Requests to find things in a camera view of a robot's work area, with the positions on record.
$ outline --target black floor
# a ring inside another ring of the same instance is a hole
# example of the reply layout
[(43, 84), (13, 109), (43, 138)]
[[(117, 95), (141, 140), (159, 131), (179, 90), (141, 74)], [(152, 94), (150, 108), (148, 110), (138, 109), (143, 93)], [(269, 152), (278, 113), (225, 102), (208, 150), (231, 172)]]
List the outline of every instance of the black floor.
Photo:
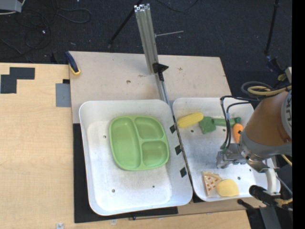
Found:
[[(69, 50), (143, 53), (134, 14), (108, 47), (138, 1), (26, 0), (22, 13), (2, 10), (0, 62), (66, 63)], [(245, 82), (277, 83), (278, 75), (266, 68), (268, 60), (292, 65), (292, 0), (278, 0), (278, 6), (277, 0), (142, 3), (150, 4), (157, 35), (183, 31), (157, 36), (158, 54), (220, 57), (235, 96), (244, 96)]]

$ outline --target yellow corn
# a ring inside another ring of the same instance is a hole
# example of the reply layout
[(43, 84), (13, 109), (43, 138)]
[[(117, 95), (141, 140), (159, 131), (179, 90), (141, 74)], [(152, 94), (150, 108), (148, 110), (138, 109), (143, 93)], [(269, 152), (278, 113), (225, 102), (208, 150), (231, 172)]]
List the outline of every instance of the yellow corn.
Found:
[(197, 122), (202, 121), (203, 114), (200, 112), (195, 112), (193, 114), (189, 114), (185, 117), (180, 118), (177, 120), (177, 124), (180, 128), (188, 127), (190, 125), (193, 125)]

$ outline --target orange carrot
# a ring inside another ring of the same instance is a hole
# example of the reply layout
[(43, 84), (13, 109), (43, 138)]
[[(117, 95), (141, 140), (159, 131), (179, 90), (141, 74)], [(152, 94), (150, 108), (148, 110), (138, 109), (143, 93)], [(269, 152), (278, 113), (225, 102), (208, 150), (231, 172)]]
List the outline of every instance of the orange carrot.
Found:
[(239, 143), (239, 137), (240, 137), (243, 129), (244, 129), (244, 127), (240, 123), (235, 123), (233, 125), (233, 136), (234, 136), (236, 143)]

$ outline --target toy pizza slice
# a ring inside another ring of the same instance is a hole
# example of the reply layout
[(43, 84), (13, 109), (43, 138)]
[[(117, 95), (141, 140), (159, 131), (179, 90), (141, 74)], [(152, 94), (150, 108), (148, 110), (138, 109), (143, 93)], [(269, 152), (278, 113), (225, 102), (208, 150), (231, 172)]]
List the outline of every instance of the toy pizza slice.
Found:
[(216, 188), (217, 184), (220, 183), (222, 178), (213, 172), (202, 172), (202, 180), (205, 189), (205, 193), (207, 196), (211, 194), (211, 192)]

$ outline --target green plate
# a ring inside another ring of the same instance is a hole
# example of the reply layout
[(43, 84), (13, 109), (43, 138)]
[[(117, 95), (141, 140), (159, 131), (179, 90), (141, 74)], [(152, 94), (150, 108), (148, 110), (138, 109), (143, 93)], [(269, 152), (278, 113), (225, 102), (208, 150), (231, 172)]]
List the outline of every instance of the green plate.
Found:
[(164, 128), (153, 117), (117, 117), (110, 123), (109, 137), (114, 161), (124, 170), (158, 168), (169, 159)]

